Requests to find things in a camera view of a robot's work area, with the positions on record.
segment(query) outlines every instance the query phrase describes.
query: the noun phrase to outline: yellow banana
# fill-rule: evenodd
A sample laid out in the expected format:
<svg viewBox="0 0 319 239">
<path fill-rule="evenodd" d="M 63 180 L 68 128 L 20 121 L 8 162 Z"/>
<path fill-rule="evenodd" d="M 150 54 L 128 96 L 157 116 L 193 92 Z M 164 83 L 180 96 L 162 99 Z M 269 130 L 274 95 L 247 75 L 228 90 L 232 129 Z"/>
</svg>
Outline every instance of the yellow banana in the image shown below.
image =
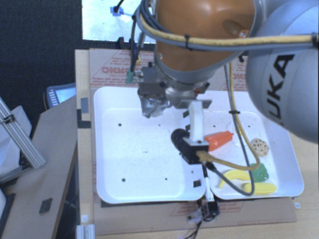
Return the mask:
<svg viewBox="0 0 319 239">
<path fill-rule="evenodd" d="M 267 183 L 267 182 L 255 182 L 255 192 L 254 195 L 266 195 L 274 193 L 277 190 L 275 184 Z M 244 191 L 251 191 L 251 183 L 246 183 L 244 185 Z"/>
<path fill-rule="evenodd" d="M 249 181 L 250 180 L 249 173 L 247 173 L 246 171 L 243 171 L 243 170 L 238 170 L 238 169 L 229 170 L 229 171 L 224 173 L 224 176 L 230 181 L 234 180 L 234 179 L 242 180 L 242 181 Z M 225 183 L 226 182 L 224 180 L 221 180 L 218 187 L 221 189 Z"/>
</svg>

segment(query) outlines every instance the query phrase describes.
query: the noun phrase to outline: green leaf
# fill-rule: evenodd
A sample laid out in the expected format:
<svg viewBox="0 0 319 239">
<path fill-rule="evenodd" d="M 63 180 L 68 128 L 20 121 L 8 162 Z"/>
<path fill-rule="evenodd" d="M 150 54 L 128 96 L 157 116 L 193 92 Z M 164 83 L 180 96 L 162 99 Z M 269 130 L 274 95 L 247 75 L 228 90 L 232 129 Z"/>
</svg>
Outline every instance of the green leaf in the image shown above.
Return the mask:
<svg viewBox="0 0 319 239">
<path fill-rule="evenodd" d="M 269 174 L 267 172 L 267 169 L 263 163 L 260 164 L 258 169 L 253 170 L 253 178 L 254 182 L 264 182 L 269 178 Z"/>
</svg>

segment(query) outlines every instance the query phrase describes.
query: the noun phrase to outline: table surface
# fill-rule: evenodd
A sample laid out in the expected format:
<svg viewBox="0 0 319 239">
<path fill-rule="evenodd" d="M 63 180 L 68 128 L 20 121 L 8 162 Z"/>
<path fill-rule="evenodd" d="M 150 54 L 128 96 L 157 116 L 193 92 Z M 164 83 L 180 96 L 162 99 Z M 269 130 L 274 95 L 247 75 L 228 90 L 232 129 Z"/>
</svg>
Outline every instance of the table surface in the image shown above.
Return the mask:
<svg viewBox="0 0 319 239">
<path fill-rule="evenodd" d="M 89 51 L 76 51 L 76 87 L 77 104 L 80 109 L 81 98 L 89 97 L 90 94 L 90 72 L 89 72 Z M 90 120 L 90 112 L 82 114 L 82 120 Z M 91 131 L 87 129 L 79 130 L 80 139 L 91 137 Z M 204 238 L 318 238 L 319 235 L 319 161 L 318 145 L 306 142 L 291 134 L 291 140 L 299 167 L 304 179 L 305 189 L 303 193 L 294 199 L 300 204 L 300 209 L 296 209 L 297 222 L 280 223 L 269 225 L 253 225 L 240 227 L 205 228 L 200 229 L 197 239 Z M 85 149 L 79 149 L 79 185 L 80 185 L 80 214 L 87 214 L 89 219 L 82 222 L 82 225 L 93 224 L 93 197 L 92 197 L 92 157 L 90 144 L 85 144 Z M 97 239 L 162 239 L 162 238 L 184 238 L 192 231 L 163 231 L 133 233 L 121 235 L 96 236 Z"/>
</svg>

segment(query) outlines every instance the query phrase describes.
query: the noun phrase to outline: white tray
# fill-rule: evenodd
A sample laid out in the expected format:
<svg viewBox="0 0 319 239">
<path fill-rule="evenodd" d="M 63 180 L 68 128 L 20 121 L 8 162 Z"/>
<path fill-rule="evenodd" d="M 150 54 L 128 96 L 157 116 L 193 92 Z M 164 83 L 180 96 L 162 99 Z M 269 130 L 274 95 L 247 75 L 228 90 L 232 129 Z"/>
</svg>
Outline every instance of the white tray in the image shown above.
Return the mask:
<svg viewBox="0 0 319 239">
<path fill-rule="evenodd" d="M 207 91 L 203 99 L 212 99 L 204 111 L 204 133 L 234 131 L 229 115 L 226 92 Z M 289 134 L 280 126 L 263 117 L 252 105 L 248 94 L 235 93 L 240 118 L 250 139 L 261 138 L 270 146 L 270 152 L 261 158 L 269 181 L 278 190 L 264 197 L 297 196 L 304 188 L 301 173 L 291 145 Z M 103 87 L 94 95 L 97 191 L 108 203 L 193 201 L 205 191 L 201 165 L 188 165 L 170 140 L 176 128 L 185 128 L 189 117 L 183 119 L 185 110 L 170 108 L 157 118 L 142 116 L 140 99 L 135 88 Z M 214 155 L 244 165 L 244 157 L 234 135 L 234 140 L 214 152 Z M 249 160 L 254 161 L 252 154 Z M 216 164 L 220 172 L 229 167 Z M 210 187 L 222 199 L 247 198 L 228 185 L 217 186 L 220 179 L 210 172 Z M 201 186 L 194 187 L 200 180 Z M 240 186 L 242 181 L 233 181 Z"/>
</svg>

